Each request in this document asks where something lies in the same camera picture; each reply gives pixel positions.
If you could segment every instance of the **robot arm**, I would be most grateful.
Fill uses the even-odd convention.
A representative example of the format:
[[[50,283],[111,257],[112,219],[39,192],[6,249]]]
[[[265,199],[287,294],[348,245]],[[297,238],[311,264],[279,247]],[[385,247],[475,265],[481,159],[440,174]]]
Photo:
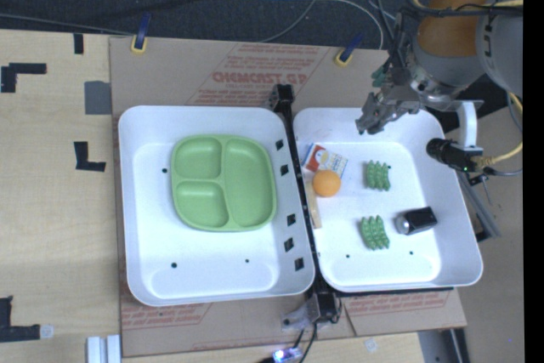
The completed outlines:
[[[522,97],[522,70],[523,0],[408,0],[388,60],[373,74],[380,91],[369,94],[357,128],[378,133],[423,106],[459,111],[456,96],[484,74]]]

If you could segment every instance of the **cardboard box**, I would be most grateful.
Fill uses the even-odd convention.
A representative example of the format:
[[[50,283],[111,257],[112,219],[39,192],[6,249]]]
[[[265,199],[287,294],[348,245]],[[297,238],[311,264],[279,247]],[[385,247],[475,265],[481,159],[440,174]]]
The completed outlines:
[[[150,38],[145,52],[134,54],[130,43],[130,37],[110,39],[123,356],[292,343],[299,331],[284,331],[281,317],[300,307],[304,295],[167,308],[144,306],[131,295],[117,123],[136,105],[266,106],[276,83],[293,86],[295,113],[307,107],[362,106],[371,74],[387,54],[358,49],[342,68],[333,62],[339,48]],[[465,325],[455,289],[372,294],[343,298],[340,321],[321,329],[318,340]]]

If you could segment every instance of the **snack package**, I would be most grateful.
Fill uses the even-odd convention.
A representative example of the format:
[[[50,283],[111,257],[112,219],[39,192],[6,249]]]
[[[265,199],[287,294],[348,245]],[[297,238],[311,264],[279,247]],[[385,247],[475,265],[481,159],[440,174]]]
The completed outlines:
[[[321,145],[312,144],[304,159],[303,167],[314,173],[318,170],[331,169],[341,178],[347,164],[346,157],[333,153]]]

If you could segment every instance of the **green plate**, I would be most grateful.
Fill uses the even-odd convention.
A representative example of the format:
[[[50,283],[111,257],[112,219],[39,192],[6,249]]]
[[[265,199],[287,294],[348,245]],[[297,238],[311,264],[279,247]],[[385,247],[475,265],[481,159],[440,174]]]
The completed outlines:
[[[172,153],[173,202],[191,227],[211,231],[255,230],[276,209],[269,154],[258,142],[234,135],[197,135]]]

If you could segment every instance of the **white tray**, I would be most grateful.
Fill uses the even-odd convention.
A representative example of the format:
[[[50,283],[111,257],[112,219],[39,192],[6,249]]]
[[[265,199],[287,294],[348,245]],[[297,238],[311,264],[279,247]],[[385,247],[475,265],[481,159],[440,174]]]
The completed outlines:
[[[479,248],[455,172],[430,158],[426,144],[444,138],[426,111],[402,116],[376,135],[359,135],[360,109],[306,109],[294,130],[301,160],[312,143],[348,158],[340,191],[318,198],[322,228],[314,230],[320,270],[343,292],[374,292],[443,286],[468,286],[482,274]],[[386,162],[389,191],[364,185],[364,165]],[[304,172],[306,179],[312,173]],[[438,223],[431,230],[401,235],[394,218],[430,206]],[[372,251],[359,232],[362,217],[380,215],[389,249]]]
[[[258,230],[184,224],[170,186],[175,144],[195,134],[258,141],[275,170],[276,215]],[[278,149],[277,141],[283,146]],[[164,306],[299,294],[315,267],[282,120],[261,108],[136,106],[119,121],[127,280],[142,303]],[[289,172],[281,175],[281,167]]]

